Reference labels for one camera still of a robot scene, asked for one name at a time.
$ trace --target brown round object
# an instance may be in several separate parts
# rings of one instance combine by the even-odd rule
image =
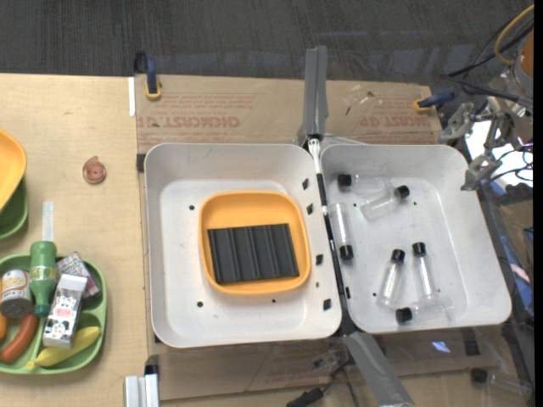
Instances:
[[[105,166],[98,161],[98,157],[88,159],[83,165],[83,178],[89,184],[99,184],[105,179]]]

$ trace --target toy banana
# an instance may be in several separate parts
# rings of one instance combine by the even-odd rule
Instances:
[[[35,360],[27,362],[26,367],[29,370],[33,370],[36,366],[48,367],[56,365],[89,347],[98,339],[101,332],[102,330],[98,326],[84,327],[78,330],[74,335],[74,344],[72,348],[45,348]]]

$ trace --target toy milk carton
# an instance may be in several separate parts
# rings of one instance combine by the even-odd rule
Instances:
[[[71,348],[86,286],[86,277],[66,274],[60,277],[43,330],[44,346]]]

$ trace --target green bowl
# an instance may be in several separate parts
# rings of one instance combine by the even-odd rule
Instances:
[[[64,256],[58,256],[57,260],[61,260]],[[81,306],[81,314],[77,321],[77,329],[89,326],[99,326],[101,329],[100,336],[92,345],[73,355],[72,357],[59,362],[57,365],[41,368],[36,366],[33,370],[26,367],[26,362],[34,360],[44,348],[42,345],[42,334],[47,318],[41,318],[40,324],[32,339],[31,344],[25,351],[13,362],[2,362],[0,360],[0,372],[9,374],[61,374],[65,372],[76,371],[91,362],[100,351],[102,341],[104,340],[106,308],[107,308],[107,290],[104,274],[92,262],[83,260],[85,266],[91,273],[92,278],[100,288],[100,293],[88,300],[83,301]],[[0,276],[3,276],[6,271],[21,269],[29,270],[31,264],[30,254],[14,254],[6,258],[0,259]],[[15,337],[20,328],[20,319],[10,319],[8,321],[8,333],[5,338],[0,341],[0,351],[5,348],[11,339]]]
[[[21,179],[14,194],[0,212],[0,241],[13,236],[28,218],[28,198],[25,178]]]

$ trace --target wooden surface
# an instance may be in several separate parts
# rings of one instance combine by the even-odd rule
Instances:
[[[55,242],[91,260],[108,282],[108,321],[98,357],[83,369],[58,376],[0,375],[0,405],[120,406],[125,376],[143,373],[148,357],[143,275],[142,218],[136,122],[129,117],[126,78],[0,75],[0,126],[28,155],[30,214],[27,226],[0,242],[0,257],[28,252],[42,237],[42,201],[54,201]],[[108,176],[98,185],[81,175],[97,155]],[[499,327],[485,337],[498,361],[514,373]],[[201,375],[202,386],[216,382]],[[472,387],[468,372],[402,377],[417,406],[523,405],[499,393]],[[376,405],[364,382],[353,379],[360,405]],[[235,394],[168,401],[163,405],[285,405],[302,390]],[[332,385],[319,405],[354,405],[344,383]]]

